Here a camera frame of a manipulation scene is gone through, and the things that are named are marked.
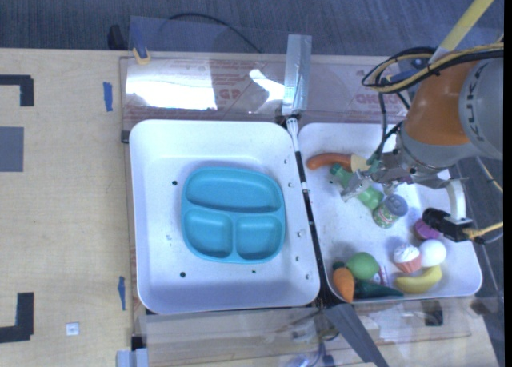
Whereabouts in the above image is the green apple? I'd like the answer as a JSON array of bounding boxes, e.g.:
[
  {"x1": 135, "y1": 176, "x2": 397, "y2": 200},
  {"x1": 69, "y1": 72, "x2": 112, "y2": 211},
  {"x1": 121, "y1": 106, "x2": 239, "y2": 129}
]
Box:
[{"x1": 345, "y1": 251, "x2": 382, "y2": 281}]

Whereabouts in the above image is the white plastic tray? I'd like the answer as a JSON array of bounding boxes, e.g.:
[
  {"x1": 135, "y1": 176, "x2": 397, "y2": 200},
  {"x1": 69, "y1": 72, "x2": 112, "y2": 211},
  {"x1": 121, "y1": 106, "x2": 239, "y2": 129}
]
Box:
[
  {"x1": 297, "y1": 122, "x2": 484, "y2": 305},
  {"x1": 128, "y1": 118, "x2": 322, "y2": 316}
]

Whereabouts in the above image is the blue divided plate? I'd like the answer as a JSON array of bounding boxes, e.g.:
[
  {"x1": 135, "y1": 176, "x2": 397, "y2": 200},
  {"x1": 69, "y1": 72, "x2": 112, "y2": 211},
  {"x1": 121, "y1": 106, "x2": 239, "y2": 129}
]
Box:
[{"x1": 180, "y1": 166, "x2": 287, "y2": 265}]

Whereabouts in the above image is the yellow wedge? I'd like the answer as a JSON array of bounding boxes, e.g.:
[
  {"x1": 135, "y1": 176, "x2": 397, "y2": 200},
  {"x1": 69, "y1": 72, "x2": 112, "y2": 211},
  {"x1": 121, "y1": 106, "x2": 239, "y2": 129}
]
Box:
[{"x1": 350, "y1": 154, "x2": 372, "y2": 174}]

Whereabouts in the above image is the green can grey lid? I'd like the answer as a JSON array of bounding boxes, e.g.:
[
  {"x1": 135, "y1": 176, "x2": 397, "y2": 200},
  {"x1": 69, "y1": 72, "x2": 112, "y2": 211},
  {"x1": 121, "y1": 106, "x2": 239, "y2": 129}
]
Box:
[{"x1": 371, "y1": 193, "x2": 410, "y2": 230}]

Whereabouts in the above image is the white and red packet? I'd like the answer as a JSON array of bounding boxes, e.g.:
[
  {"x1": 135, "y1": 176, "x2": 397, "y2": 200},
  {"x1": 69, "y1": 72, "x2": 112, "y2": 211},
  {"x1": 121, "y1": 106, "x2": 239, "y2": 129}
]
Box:
[{"x1": 371, "y1": 265, "x2": 392, "y2": 287}]

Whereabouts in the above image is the pink cupcake white frosting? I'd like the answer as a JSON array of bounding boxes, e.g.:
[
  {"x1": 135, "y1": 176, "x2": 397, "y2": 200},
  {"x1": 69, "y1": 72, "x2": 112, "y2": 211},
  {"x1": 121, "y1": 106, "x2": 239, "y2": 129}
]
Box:
[{"x1": 392, "y1": 242, "x2": 423, "y2": 276}]

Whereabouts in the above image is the orange carrot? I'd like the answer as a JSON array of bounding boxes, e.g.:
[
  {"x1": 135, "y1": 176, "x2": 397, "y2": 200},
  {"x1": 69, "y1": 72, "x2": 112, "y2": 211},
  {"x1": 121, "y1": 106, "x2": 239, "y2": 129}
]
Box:
[{"x1": 331, "y1": 261, "x2": 357, "y2": 305}]

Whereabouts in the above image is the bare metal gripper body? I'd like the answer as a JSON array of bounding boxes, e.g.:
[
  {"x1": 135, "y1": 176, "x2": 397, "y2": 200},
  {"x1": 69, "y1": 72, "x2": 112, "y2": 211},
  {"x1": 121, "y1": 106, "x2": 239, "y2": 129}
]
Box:
[{"x1": 368, "y1": 149, "x2": 455, "y2": 191}]

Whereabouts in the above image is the black cylinder on white bracket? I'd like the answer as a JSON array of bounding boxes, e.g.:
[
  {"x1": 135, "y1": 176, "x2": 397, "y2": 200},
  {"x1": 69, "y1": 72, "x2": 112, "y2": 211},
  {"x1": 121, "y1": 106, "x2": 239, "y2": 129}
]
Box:
[{"x1": 422, "y1": 178, "x2": 475, "y2": 244}]

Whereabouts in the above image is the dark green vegetable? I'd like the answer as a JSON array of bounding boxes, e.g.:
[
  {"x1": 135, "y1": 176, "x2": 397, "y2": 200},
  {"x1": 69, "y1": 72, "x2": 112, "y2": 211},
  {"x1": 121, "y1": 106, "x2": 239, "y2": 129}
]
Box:
[{"x1": 353, "y1": 278, "x2": 405, "y2": 300}]

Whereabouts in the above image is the yellow banana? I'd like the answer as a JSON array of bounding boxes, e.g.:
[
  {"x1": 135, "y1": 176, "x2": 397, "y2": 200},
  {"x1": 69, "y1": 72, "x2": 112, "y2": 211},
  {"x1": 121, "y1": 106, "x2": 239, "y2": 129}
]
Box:
[{"x1": 393, "y1": 264, "x2": 444, "y2": 296}]

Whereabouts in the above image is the white ball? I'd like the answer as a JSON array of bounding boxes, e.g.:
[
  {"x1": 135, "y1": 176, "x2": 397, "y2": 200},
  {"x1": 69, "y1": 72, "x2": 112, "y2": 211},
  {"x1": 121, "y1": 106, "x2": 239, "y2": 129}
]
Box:
[{"x1": 418, "y1": 238, "x2": 448, "y2": 269}]

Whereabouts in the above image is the orange sausage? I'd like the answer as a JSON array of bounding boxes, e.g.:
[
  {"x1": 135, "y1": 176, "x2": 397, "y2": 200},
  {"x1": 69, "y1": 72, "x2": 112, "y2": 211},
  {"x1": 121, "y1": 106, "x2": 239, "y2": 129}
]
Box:
[{"x1": 306, "y1": 152, "x2": 354, "y2": 172}]

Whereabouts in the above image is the green bottle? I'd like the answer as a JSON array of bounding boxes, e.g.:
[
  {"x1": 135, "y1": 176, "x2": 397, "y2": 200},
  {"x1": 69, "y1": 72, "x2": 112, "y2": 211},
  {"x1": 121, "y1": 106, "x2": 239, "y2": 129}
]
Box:
[{"x1": 329, "y1": 163, "x2": 386, "y2": 212}]

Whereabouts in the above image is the brown cardboard board red print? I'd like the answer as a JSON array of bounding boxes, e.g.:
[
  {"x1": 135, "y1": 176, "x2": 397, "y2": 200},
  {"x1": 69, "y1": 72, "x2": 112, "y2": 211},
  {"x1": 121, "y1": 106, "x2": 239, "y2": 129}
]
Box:
[{"x1": 118, "y1": 51, "x2": 483, "y2": 345}]

